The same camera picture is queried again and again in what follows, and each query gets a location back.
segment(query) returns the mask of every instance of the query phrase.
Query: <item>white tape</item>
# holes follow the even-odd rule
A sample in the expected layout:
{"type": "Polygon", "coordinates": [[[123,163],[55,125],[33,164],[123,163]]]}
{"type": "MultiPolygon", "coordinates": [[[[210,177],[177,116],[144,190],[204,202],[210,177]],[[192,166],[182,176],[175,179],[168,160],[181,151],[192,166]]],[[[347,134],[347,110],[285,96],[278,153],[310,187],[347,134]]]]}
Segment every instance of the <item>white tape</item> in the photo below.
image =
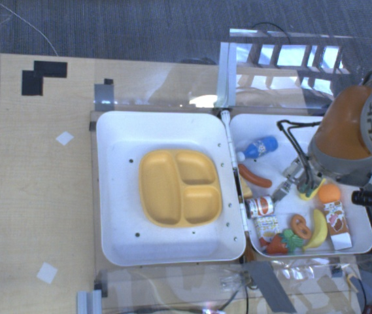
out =
{"type": "Polygon", "coordinates": [[[37,277],[41,281],[50,284],[54,280],[56,272],[58,272],[57,268],[54,268],[52,265],[45,262],[39,270],[37,277]]]}
{"type": "Polygon", "coordinates": [[[68,131],[63,132],[56,138],[56,141],[61,143],[62,145],[67,145],[70,140],[72,140],[74,136],[72,136],[68,131]]]}

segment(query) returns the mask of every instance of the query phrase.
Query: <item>blue bottle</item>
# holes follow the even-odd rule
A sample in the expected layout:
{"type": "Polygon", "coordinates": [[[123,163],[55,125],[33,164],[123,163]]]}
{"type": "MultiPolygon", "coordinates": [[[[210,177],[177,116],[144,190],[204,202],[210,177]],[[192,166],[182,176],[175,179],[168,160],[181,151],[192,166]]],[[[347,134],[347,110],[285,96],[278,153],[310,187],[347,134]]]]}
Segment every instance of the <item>blue bottle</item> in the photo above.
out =
{"type": "Polygon", "coordinates": [[[279,144],[273,136],[257,139],[251,143],[244,152],[237,152],[237,160],[238,162],[243,162],[246,158],[259,158],[268,152],[276,150],[278,146],[279,144]]]}

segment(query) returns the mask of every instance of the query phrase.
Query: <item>banana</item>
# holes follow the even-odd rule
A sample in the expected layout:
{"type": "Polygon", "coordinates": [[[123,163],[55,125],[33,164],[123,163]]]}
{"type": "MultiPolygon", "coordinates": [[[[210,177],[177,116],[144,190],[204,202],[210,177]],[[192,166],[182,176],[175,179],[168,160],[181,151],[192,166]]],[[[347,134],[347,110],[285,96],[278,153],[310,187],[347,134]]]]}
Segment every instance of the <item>banana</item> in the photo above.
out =
{"type": "Polygon", "coordinates": [[[321,212],[321,210],[319,209],[314,209],[314,223],[315,229],[313,231],[312,237],[309,242],[305,246],[303,246],[303,251],[309,248],[319,247],[327,238],[327,220],[325,219],[323,212],[321,212]]]}

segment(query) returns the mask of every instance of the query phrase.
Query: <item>wooden table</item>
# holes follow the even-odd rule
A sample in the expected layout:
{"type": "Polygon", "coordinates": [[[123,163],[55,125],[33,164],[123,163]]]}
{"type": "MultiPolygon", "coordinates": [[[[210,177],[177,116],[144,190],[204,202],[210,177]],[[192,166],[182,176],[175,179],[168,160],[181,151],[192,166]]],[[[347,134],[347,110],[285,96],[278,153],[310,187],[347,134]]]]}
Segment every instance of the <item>wooden table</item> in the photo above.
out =
{"type": "MultiPolygon", "coordinates": [[[[94,84],[113,79],[116,99],[130,105],[182,103],[216,94],[217,69],[0,54],[0,314],[75,313],[76,293],[93,288],[94,84]],[[35,60],[67,62],[67,78],[44,78],[43,96],[22,96],[22,71],[35,60]],[[65,131],[73,139],[64,146],[56,137],[65,131]],[[44,262],[58,269],[50,284],[37,278],[44,262]]],[[[260,294],[252,296],[251,308],[268,312],[260,294]]],[[[318,296],[301,301],[309,307],[318,296]]],[[[358,306],[349,290],[333,297],[358,306]]],[[[244,313],[245,301],[230,308],[244,313]]]]}

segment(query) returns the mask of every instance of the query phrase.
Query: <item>black tape marking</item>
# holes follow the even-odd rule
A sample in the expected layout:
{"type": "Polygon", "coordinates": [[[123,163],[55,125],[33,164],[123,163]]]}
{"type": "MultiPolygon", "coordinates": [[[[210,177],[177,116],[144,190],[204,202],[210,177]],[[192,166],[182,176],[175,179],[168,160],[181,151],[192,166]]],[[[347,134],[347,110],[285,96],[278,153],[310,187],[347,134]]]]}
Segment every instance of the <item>black tape marking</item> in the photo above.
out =
{"type": "Polygon", "coordinates": [[[36,77],[67,78],[68,63],[63,61],[35,60],[36,77]]]}
{"type": "Polygon", "coordinates": [[[22,96],[43,96],[43,78],[37,77],[34,71],[22,73],[22,96]]]}
{"type": "Polygon", "coordinates": [[[95,131],[96,128],[97,128],[97,122],[90,121],[90,127],[88,128],[88,130],[95,131]]]}

